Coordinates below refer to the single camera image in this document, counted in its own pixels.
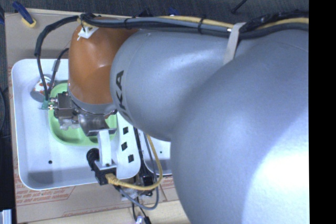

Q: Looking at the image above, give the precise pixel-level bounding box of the black block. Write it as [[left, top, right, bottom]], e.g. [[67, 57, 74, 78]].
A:
[[136, 174, 156, 196]]

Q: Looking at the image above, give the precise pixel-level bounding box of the black cylinder on white bracket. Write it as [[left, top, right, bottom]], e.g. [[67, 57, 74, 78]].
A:
[[86, 129, 118, 186]]

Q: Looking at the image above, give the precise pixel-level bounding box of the green divided plate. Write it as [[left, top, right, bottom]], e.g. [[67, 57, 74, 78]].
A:
[[48, 81, 119, 146]]

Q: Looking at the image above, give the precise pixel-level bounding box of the white and orange can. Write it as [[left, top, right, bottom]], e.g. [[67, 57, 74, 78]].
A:
[[29, 74, 57, 103]]

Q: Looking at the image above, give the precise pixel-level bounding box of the brown cardboard board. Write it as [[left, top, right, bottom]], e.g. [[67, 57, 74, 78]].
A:
[[4, 7, 182, 219]]

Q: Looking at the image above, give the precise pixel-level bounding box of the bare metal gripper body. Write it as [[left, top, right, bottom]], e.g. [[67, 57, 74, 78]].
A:
[[53, 91, 118, 137]]

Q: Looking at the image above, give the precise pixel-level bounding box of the white plastic tray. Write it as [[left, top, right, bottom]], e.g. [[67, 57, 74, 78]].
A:
[[10, 58, 143, 191]]

